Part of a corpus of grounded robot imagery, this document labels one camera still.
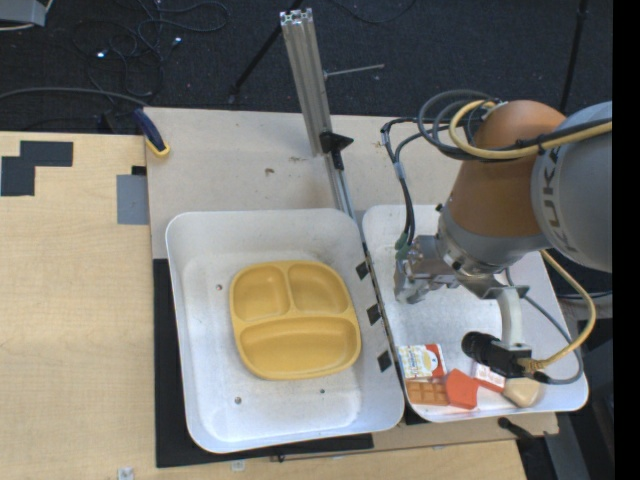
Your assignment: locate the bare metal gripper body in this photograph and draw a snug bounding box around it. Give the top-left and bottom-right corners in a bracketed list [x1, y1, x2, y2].
[398, 234, 505, 290]

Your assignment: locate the thin black and white rod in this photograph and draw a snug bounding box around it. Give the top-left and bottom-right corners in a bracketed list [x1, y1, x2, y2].
[325, 152, 404, 394]

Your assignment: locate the white plastic tray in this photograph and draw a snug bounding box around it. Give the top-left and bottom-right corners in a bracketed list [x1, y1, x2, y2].
[361, 203, 590, 424]
[164, 207, 406, 455]

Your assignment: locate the red and white carton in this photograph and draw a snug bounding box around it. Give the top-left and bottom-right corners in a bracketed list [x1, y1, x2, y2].
[396, 343, 448, 381]

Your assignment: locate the brown waffle biscuit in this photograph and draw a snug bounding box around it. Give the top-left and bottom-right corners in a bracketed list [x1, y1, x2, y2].
[404, 378, 452, 408]

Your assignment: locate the orange-red toy slice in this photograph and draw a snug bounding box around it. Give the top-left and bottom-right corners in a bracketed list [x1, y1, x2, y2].
[443, 368, 481, 412]

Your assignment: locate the red and white packet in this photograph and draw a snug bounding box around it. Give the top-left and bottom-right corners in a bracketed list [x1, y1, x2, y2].
[470, 362, 507, 394]

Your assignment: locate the yellow divided plate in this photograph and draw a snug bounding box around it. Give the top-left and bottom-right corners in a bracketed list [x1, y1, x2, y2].
[228, 260, 363, 381]

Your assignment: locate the beige toy bread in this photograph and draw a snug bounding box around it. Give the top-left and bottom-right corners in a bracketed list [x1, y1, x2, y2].
[501, 377, 543, 409]

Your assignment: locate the pale flat board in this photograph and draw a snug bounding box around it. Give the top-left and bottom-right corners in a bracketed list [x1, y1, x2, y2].
[143, 106, 560, 462]

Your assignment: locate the black cylinder on white bracket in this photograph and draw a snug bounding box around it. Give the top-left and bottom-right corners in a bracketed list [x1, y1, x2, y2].
[460, 284, 534, 380]

